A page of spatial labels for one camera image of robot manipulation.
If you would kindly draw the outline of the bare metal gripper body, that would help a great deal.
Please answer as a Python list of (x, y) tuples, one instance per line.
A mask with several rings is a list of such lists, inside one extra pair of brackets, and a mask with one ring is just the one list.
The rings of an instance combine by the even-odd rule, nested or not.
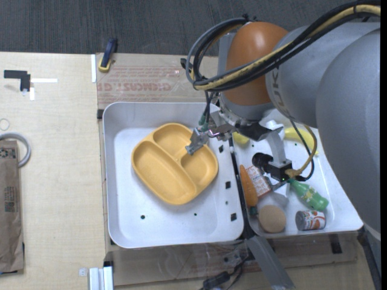
[(227, 108), (210, 106), (207, 134), (210, 138), (217, 138), (222, 141), (228, 140), (236, 132), (236, 125), (241, 122), (242, 118)]

